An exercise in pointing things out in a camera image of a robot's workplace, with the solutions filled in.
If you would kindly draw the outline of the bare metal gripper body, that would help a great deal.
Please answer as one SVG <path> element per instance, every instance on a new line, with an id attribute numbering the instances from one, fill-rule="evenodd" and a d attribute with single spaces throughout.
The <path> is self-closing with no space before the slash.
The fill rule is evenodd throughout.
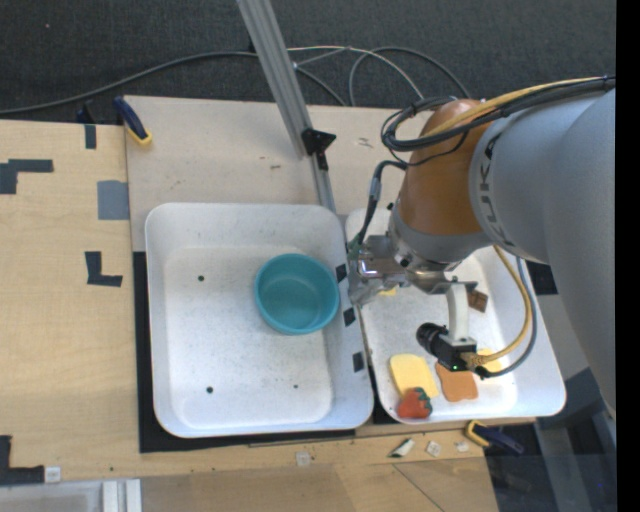
<path id="1" fill-rule="evenodd" d="M 447 264 L 434 263 L 419 257 L 402 242 L 397 245 L 390 235 L 371 235 L 355 250 L 355 271 L 376 279 L 376 289 L 382 280 L 404 279 L 425 293 L 446 293 L 455 284 L 447 278 Z"/>

